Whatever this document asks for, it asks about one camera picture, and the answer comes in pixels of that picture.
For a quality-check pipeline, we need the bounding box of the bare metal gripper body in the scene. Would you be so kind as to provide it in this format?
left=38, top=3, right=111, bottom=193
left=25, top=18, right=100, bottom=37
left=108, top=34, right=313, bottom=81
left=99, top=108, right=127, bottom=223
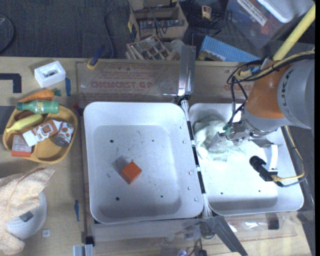
left=225, top=120, right=275, bottom=147

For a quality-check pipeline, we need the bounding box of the pale green cloth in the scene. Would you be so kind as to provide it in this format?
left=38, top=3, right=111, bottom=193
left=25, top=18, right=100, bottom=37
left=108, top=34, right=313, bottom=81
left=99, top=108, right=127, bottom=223
left=193, top=114, right=251, bottom=163

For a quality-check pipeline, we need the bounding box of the white plastic tray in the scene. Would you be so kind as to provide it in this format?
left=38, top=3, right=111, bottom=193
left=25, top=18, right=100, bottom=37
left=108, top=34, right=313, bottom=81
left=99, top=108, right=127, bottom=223
left=188, top=102, right=305, bottom=217
left=82, top=100, right=205, bottom=225

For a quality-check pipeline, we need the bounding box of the blue corrugated box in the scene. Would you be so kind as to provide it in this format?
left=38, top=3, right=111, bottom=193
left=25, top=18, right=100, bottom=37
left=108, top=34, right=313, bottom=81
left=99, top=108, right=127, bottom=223
left=199, top=34, right=261, bottom=63

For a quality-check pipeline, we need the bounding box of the orange cube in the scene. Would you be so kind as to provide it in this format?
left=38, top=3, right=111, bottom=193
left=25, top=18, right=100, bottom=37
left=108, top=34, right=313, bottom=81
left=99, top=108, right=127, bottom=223
left=119, top=160, right=143, bottom=185

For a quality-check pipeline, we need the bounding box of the brown cardboard board red print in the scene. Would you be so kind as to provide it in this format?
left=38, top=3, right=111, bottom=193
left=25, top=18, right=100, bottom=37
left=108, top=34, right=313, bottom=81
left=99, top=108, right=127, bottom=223
left=74, top=59, right=299, bottom=240

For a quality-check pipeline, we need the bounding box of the wooden box with compartments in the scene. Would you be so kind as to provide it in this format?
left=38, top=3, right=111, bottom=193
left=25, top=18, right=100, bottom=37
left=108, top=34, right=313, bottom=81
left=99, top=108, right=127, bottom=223
left=125, top=34, right=181, bottom=61

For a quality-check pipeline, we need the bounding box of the brown cardboard box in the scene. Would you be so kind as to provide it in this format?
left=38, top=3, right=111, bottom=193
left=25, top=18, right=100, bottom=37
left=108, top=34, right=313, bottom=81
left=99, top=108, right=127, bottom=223
left=127, top=0, right=189, bottom=43

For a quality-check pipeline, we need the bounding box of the white can with red dots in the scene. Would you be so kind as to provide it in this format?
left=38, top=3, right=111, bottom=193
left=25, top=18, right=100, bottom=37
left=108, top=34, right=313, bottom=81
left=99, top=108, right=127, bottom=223
left=52, top=121, right=75, bottom=148

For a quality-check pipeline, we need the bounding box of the yellow divided plate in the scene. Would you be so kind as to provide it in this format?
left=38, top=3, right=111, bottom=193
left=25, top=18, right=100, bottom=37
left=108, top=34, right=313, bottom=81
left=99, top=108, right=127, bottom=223
left=2, top=104, right=79, bottom=165

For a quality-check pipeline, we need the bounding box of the white and brown carton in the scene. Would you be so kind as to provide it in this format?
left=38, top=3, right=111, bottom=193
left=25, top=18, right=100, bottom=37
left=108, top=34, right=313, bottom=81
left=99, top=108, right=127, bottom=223
left=22, top=119, right=64, bottom=148

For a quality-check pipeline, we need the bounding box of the white foam box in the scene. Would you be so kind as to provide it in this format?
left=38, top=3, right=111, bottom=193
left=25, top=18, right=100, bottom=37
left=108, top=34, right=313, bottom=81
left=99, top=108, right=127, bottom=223
left=33, top=60, right=67, bottom=89

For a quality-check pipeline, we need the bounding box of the green bottle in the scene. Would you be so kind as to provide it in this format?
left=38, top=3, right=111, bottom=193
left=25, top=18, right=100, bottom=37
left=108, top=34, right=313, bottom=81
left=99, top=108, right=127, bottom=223
left=16, top=99, right=61, bottom=115

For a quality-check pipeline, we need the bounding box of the orange carrot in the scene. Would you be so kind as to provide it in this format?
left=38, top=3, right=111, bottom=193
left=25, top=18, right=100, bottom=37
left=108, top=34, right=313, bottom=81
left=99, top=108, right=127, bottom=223
left=18, top=89, right=62, bottom=104

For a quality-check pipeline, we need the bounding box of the yellow banana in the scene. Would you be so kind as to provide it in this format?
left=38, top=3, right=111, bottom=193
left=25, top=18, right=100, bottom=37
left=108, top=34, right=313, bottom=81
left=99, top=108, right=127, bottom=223
left=5, top=113, right=45, bottom=134

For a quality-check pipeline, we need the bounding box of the brown sausage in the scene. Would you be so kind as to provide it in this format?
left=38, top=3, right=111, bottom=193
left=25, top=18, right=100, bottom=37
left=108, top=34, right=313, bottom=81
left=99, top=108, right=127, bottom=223
left=14, top=109, right=34, bottom=122

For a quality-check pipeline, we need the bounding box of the orange and white packet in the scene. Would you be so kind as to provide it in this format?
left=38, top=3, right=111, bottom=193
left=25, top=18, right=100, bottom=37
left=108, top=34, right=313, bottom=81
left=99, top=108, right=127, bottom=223
left=10, top=134, right=34, bottom=158

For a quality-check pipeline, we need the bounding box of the white bowl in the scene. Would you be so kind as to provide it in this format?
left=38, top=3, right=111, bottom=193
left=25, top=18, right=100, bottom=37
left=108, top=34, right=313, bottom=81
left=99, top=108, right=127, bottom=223
left=4, top=190, right=48, bottom=241

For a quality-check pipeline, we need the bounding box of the beige towel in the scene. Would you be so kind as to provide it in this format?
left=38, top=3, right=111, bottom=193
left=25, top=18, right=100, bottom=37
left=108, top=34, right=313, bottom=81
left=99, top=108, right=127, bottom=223
left=0, top=166, right=56, bottom=255

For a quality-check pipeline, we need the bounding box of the black cylinder on white bracket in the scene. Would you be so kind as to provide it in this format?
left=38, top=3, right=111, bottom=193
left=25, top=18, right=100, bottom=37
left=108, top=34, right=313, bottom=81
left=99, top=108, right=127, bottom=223
left=249, top=143, right=280, bottom=182

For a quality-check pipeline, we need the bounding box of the black block with thin wires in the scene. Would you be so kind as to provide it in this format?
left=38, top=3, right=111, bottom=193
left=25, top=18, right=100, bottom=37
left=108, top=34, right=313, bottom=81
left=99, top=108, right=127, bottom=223
left=174, top=94, right=193, bottom=105

